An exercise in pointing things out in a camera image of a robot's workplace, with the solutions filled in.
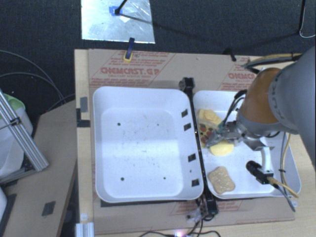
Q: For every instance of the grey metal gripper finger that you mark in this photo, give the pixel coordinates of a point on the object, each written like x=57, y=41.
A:
x=232, y=142
x=214, y=139

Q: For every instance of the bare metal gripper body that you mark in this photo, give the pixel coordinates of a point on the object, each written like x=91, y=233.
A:
x=233, y=131

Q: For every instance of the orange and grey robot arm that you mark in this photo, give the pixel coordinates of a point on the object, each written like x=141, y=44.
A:
x=291, y=90

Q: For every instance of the toy pizza slice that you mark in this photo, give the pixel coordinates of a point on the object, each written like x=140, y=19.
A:
x=205, y=133

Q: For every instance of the yellow round toy biscuit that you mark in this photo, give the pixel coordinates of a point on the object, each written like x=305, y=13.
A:
x=222, y=150

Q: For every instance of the thin black rod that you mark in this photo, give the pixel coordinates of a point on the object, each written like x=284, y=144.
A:
x=197, y=137

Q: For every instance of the yellow toy pastry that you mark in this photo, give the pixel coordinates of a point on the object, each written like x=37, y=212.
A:
x=209, y=117

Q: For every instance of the tan waffle toy biscuit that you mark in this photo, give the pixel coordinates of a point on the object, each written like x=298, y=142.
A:
x=221, y=180

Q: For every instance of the white plastic tray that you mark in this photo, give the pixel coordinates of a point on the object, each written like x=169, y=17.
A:
x=143, y=144
x=247, y=181

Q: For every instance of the brown cardboard board red print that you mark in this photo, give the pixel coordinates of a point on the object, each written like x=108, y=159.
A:
x=153, y=65

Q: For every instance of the black cylinder on white bracket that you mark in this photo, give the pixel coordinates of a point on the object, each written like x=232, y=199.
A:
x=258, y=170

